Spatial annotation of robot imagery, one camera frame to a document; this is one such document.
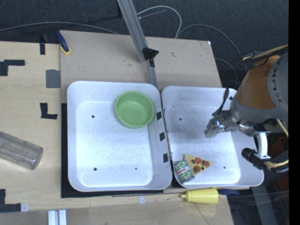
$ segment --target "toy pizza slice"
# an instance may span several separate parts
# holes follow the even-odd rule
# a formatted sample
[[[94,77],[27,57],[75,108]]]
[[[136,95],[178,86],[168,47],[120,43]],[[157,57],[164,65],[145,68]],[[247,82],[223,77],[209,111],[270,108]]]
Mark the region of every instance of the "toy pizza slice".
[[[188,154],[185,154],[183,156],[183,160],[187,160],[194,176],[200,174],[201,172],[203,172],[213,164],[213,162],[201,159],[199,157],[192,157]]]

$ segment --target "can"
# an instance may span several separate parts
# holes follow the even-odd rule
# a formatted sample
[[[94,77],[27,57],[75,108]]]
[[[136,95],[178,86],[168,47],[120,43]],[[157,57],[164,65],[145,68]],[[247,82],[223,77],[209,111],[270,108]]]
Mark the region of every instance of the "can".
[[[174,166],[180,182],[186,182],[193,179],[195,176],[187,160],[180,161]]]

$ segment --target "black clamp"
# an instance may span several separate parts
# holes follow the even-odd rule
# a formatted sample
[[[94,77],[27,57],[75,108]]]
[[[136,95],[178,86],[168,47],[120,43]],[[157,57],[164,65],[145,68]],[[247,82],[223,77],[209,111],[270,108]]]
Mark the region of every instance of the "black clamp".
[[[151,49],[151,48],[148,48],[148,47],[145,47],[143,50],[142,50],[143,54],[144,54],[144,58],[146,60],[149,60],[150,62],[150,67],[154,68],[155,65],[154,65],[154,57],[159,53],[159,51],[157,50],[154,50],[154,49]]]

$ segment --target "green plate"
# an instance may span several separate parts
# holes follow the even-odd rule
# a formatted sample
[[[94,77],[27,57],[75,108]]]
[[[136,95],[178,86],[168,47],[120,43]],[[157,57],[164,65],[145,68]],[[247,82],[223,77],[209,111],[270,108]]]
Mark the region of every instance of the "green plate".
[[[137,91],[121,94],[114,108],[120,123],[128,128],[143,127],[154,117],[153,102],[145,94]]]

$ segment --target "white tray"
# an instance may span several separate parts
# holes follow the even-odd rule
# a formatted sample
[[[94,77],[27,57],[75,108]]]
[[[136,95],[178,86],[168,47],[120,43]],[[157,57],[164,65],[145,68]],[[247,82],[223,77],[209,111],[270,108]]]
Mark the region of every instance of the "white tray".
[[[263,182],[263,171],[241,155],[244,148],[255,149],[253,138],[240,131],[219,133],[214,138],[204,135],[211,114],[222,103],[224,90],[170,86],[162,92],[173,163],[183,160],[185,153],[213,162],[211,167],[190,181],[180,183],[177,179],[183,187],[249,187]],[[230,90],[230,96],[233,97],[235,92]],[[229,109],[229,105],[227,100],[224,109]]]
[[[141,128],[119,123],[114,102],[126,91],[146,94],[154,119]],[[72,83],[67,90],[68,179],[78,191],[164,189],[172,169],[160,93],[147,83]]]

